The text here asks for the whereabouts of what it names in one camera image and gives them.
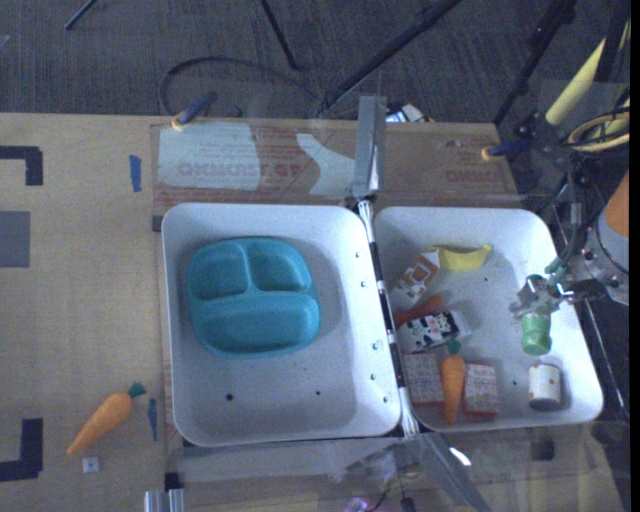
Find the gray square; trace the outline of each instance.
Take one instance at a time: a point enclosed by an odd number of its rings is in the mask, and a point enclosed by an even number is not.
[[[0,212],[0,268],[28,268],[31,212]]]

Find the toy sink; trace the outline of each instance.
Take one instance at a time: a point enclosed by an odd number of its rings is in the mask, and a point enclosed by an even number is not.
[[[564,406],[552,412],[528,406],[528,368],[538,359],[522,352],[509,304],[525,278],[556,256],[541,219],[514,209],[393,207],[373,224],[387,289],[427,247],[492,247],[482,267],[441,271],[429,290],[464,312],[471,334],[460,354],[496,368],[500,412],[491,421],[461,417],[449,426],[438,407],[415,407],[421,424],[443,432],[487,430],[581,423],[599,414],[602,391],[577,315],[566,304],[552,315],[553,348],[545,356],[562,370]],[[303,257],[315,283],[319,329],[311,342],[273,357],[217,355],[198,339],[190,315],[189,262],[203,247],[253,237],[282,241]],[[213,447],[374,437],[398,425],[396,369],[360,217],[338,206],[185,203],[165,215],[162,241],[174,419],[185,439]],[[238,283],[244,290],[242,277]],[[266,320],[260,327],[274,325]]]
[[[205,245],[189,262],[186,292],[196,336],[220,357],[286,354],[311,343],[320,327],[307,264],[281,240],[251,237]]]

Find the red and white box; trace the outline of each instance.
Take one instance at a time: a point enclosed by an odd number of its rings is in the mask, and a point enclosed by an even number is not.
[[[498,415],[498,381],[493,366],[467,363],[463,407],[465,414],[479,418],[494,418]]]
[[[413,405],[442,405],[444,394],[435,354],[404,354],[404,373]]]

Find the small white cube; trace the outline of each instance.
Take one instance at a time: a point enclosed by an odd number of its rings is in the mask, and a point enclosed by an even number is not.
[[[100,460],[98,457],[84,457],[82,459],[82,472],[95,473],[100,471]]]

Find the wooden surface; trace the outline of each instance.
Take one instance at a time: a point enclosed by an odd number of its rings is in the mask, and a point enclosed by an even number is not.
[[[168,448],[164,422],[164,401],[170,396],[164,395],[163,374],[170,373],[163,366],[159,233],[151,229],[151,216],[157,206],[152,178],[157,128],[152,126],[166,121],[0,114],[0,145],[37,146],[44,157],[43,186],[25,186],[24,161],[0,160],[0,210],[31,213],[29,267],[0,269],[1,460],[20,456],[21,420],[42,418],[44,422],[43,469],[38,478],[0,483],[2,510],[141,510],[145,491],[164,487],[164,474],[171,469],[175,453],[173,447]],[[422,142],[433,140],[429,137],[439,130],[460,133],[456,132],[459,126],[422,128]],[[421,130],[416,126],[404,129]],[[492,127],[482,130],[495,136]],[[415,133],[405,139],[391,136],[388,141],[395,149],[390,152],[402,151],[403,140],[410,141],[407,151],[420,147],[420,136]],[[141,161],[139,192],[132,184],[130,156]],[[416,161],[418,164],[429,168],[428,159]],[[113,392],[126,391],[134,380],[142,382],[147,394],[134,400],[133,412],[123,425],[83,454],[98,456],[101,465],[97,473],[83,474],[82,455],[69,457],[66,448],[100,403]],[[158,441],[152,437],[147,418],[150,398],[158,404]],[[609,510],[619,510],[609,469],[601,453],[596,456],[597,462],[588,465],[588,475],[606,484],[601,490],[612,496]],[[486,453],[485,458],[493,460]],[[509,460],[517,466],[517,461]],[[566,478],[583,473],[579,468]],[[529,500],[527,496],[542,500],[547,484],[534,488],[527,478],[523,474],[520,484],[506,490],[500,482],[483,482],[490,493],[487,500],[509,504]],[[561,479],[555,481],[558,493],[560,487],[567,488]],[[589,479],[571,482],[593,488]],[[416,498],[421,493],[427,501],[435,499],[436,491],[422,488],[427,490],[416,490]],[[249,504],[238,504],[237,510],[285,510],[277,503],[291,500],[298,508],[294,505],[286,510],[338,510],[342,506],[342,497],[323,505],[322,493],[304,486],[283,492],[287,498],[265,503],[264,495],[255,488],[246,496]],[[443,499],[441,491],[437,494]],[[219,499],[224,504],[224,496]],[[235,504],[237,500],[237,496],[230,498]],[[440,509],[448,510],[448,505]],[[196,510],[214,508],[200,502]],[[600,509],[589,508],[589,504],[581,508],[543,504],[522,510]]]

